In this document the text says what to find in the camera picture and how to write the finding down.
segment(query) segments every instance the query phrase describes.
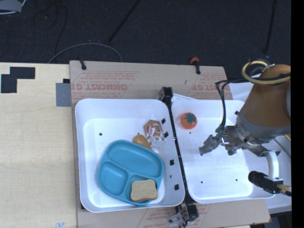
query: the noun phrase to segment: blue plate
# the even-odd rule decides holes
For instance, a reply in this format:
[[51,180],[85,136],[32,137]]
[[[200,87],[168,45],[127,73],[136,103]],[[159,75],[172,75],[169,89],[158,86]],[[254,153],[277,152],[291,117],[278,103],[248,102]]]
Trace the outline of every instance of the blue plate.
[[131,204],[145,205],[151,200],[131,200],[131,183],[153,179],[158,190],[162,175],[163,162],[157,153],[130,141],[117,140],[106,149],[97,179],[100,188],[108,195]]

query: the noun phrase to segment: toy tomato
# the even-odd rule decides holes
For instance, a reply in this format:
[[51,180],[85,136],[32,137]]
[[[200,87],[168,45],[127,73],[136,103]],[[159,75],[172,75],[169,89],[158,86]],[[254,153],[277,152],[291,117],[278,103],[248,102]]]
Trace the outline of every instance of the toy tomato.
[[198,123],[196,116],[193,113],[184,113],[180,119],[181,125],[186,129],[192,129]]

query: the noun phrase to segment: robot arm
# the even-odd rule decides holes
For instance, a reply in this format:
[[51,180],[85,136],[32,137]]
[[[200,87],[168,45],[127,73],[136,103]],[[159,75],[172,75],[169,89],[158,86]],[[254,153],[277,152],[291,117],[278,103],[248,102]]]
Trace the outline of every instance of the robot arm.
[[[252,78],[246,73],[251,64],[265,66],[259,78]],[[229,155],[237,149],[247,149],[259,157],[266,157],[269,175],[252,171],[248,179],[271,193],[282,192],[283,180],[278,177],[279,152],[266,149],[263,144],[277,136],[291,134],[290,79],[291,67],[284,64],[269,65],[264,61],[247,63],[242,75],[253,87],[239,112],[234,126],[225,126],[225,112],[222,124],[216,130],[216,136],[210,135],[199,147],[201,155],[208,153],[219,145],[225,146]]]

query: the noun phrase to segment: white tray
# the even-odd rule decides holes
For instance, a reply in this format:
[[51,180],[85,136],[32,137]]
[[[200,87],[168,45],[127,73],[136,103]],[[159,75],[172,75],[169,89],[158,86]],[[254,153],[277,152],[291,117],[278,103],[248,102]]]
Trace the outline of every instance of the white tray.
[[[84,99],[76,105],[75,114],[80,199],[88,211],[98,213],[182,203],[185,189],[169,111],[163,102],[154,99]],[[164,172],[158,198],[147,205],[137,206],[103,192],[98,185],[97,172],[107,147],[116,140],[132,141],[135,135],[144,135],[143,125],[151,114],[159,121],[165,119],[162,129],[169,134],[162,146],[153,148],[163,160]]]
[[[235,125],[235,111],[240,111],[244,102],[226,100],[226,125]],[[191,130],[181,125],[181,115],[192,112],[197,117],[197,125]],[[176,100],[172,104],[172,114],[180,154],[185,169],[190,196],[198,203],[214,203],[233,200],[264,199],[273,194],[264,191],[248,180],[251,171],[268,174],[265,157],[257,157],[248,150],[237,150],[229,156],[220,145],[202,156],[199,152],[207,137],[216,135],[215,130],[223,118],[220,100]]]

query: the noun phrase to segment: cardboard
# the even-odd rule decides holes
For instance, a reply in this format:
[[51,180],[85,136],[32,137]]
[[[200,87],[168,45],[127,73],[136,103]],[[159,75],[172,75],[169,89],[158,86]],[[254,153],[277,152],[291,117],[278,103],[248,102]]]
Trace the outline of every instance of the cardboard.
[[[174,207],[104,213],[91,213],[81,208],[75,105],[85,98],[154,99],[162,87],[172,87],[175,94],[194,99],[220,99],[215,82],[227,79],[224,68],[200,66],[201,74],[198,75],[190,65],[84,63],[86,70],[81,69],[79,61],[70,61],[78,227],[169,227],[167,217],[175,213]],[[228,86],[225,99],[232,99]],[[199,217],[187,227],[215,228],[270,222],[263,199],[196,205]]]

